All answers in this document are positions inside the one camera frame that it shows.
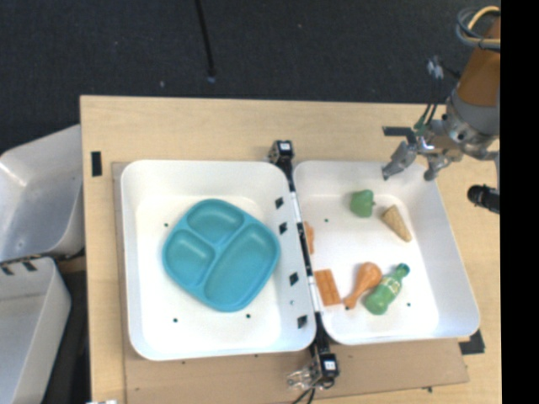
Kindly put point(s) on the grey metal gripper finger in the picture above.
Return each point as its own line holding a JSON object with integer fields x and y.
{"x": 436, "y": 166}
{"x": 400, "y": 160}

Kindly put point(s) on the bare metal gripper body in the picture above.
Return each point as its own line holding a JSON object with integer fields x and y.
{"x": 457, "y": 141}

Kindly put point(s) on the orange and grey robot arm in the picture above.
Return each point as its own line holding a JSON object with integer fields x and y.
{"x": 480, "y": 74}

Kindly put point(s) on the green toy pepper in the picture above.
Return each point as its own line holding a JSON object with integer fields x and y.
{"x": 362, "y": 203}

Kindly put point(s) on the tan toy ice cream cone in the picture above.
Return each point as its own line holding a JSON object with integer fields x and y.
{"x": 396, "y": 222}

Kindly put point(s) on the white plastic tray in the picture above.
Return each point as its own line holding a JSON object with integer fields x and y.
{"x": 147, "y": 276}
{"x": 438, "y": 276}

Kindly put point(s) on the orange flat toy strip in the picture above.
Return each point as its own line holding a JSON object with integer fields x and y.
{"x": 309, "y": 236}

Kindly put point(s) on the orange toy chicken drumstick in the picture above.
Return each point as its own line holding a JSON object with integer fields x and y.
{"x": 365, "y": 281}

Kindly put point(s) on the thin black and white rod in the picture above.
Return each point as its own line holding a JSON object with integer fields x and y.
{"x": 304, "y": 242}

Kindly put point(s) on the green toy bottle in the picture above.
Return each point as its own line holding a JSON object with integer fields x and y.
{"x": 383, "y": 295}

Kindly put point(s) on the orange toy cracker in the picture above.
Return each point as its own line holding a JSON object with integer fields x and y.
{"x": 327, "y": 288}

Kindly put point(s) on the blue divided plate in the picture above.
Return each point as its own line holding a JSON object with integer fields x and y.
{"x": 236, "y": 267}

